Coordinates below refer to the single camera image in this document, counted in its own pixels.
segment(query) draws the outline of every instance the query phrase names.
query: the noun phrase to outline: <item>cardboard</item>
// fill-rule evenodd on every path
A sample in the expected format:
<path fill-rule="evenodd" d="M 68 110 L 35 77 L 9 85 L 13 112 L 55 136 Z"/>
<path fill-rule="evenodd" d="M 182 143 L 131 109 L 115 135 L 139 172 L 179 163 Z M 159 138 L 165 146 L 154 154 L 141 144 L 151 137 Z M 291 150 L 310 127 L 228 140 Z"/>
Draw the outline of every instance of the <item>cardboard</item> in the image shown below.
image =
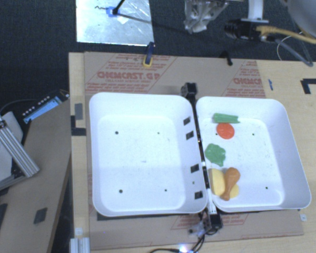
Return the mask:
<path fill-rule="evenodd" d="M 186 82 L 197 83 L 197 98 L 238 96 L 265 98 L 256 61 L 154 56 L 150 68 L 143 55 L 85 53 L 85 115 L 87 129 L 90 244 L 92 250 L 184 244 L 197 241 L 189 229 L 198 215 L 107 218 L 92 205 L 91 144 L 88 103 L 97 92 L 179 94 Z M 296 210 L 247 212 L 222 217 L 224 227 L 206 241 L 237 240 L 303 234 Z"/>

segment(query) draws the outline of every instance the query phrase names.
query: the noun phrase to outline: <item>white tray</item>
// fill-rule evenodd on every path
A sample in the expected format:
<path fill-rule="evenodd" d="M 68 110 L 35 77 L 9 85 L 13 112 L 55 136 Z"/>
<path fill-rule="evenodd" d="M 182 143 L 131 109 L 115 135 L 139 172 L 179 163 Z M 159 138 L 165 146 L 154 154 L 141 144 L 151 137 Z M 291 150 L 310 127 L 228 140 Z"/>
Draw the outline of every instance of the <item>white tray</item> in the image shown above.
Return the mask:
<path fill-rule="evenodd" d="M 90 100 L 90 122 L 93 203 L 99 213 L 204 209 L 207 194 L 199 146 L 192 107 L 185 98 L 99 93 Z"/>
<path fill-rule="evenodd" d="M 225 212 L 300 209 L 311 193 L 284 106 L 272 99 L 203 97 L 196 104 L 203 149 L 217 144 L 226 151 L 223 167 L 206 159 L 208 168 L 239 170 L 240 193 L 229 201 L 212 195 Z M 216 135 L 214 113 L 237 115 L 235 135 Z"/>
<path fill-rule="evenodd" d="M 311 194 L 281 103 L 204 97 L 197 114 L 205 150 L 226 150 L 219 167 L 237 168 L 240 193 L 212 195 L 226 212 L 299 209 Z M 214 113 L 237 115 L 230 140 L 215 135 Z M 105 216 L 197 213 L 207 203 L 191 104 L 181 96 L 99 93 L 90 100 L 93 203 Z"/>

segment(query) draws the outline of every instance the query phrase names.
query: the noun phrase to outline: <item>yellow cable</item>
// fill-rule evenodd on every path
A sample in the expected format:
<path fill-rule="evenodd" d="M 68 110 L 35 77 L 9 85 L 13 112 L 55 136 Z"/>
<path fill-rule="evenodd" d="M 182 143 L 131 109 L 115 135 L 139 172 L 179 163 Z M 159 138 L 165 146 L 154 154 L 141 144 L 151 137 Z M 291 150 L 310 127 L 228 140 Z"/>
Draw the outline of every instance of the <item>yellow cable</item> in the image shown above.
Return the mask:
<path fill-rule="evenodd" d="M 294 37 L 298 40 L 302 40 L 307 43 L 316 44 L 316 38 L 313 38 L 312 36 L 309 36 L 309 37 L 303 36 L 293 31 L 277 28 L 274 26 L 259 25 L 256 27 L 256 31 L 261 32 L 261 36 L 267 36 L 268 34 L 282 34 L 282 35 Z"/>

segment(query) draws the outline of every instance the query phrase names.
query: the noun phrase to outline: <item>tray with toy food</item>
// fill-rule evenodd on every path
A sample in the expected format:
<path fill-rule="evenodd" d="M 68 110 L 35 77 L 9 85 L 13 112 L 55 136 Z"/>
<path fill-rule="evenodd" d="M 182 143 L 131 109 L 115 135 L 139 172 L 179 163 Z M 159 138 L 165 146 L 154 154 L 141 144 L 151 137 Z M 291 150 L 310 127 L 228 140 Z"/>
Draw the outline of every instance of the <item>tray with toy food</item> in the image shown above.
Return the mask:
<path fill-rule="evenodd" d="M 276 100 L 206 96 L 195 110 L 178 95 L 103 92 L 89 108 L 93 203 L 102 215 L 197 213 L 208 200 L 225 212 L 310 203 Z"/>

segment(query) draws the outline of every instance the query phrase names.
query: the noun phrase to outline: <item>yellow toy food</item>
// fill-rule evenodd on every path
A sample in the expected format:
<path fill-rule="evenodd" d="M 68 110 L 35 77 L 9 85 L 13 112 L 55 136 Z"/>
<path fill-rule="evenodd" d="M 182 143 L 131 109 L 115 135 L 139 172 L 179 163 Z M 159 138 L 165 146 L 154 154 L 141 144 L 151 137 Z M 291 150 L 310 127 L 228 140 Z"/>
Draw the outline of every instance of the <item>yellow toy food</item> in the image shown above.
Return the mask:
<path fill-rule="evenodd" d="M 209 178 L 211 183 L 212 193 L 221 196 L 225 192 L 225 178 L 224 173 L 217 169 L 209 169 Z M 235 198 L 239 195 L 239 186 L 235 184 L 230 192 L 230 198 Z"/>

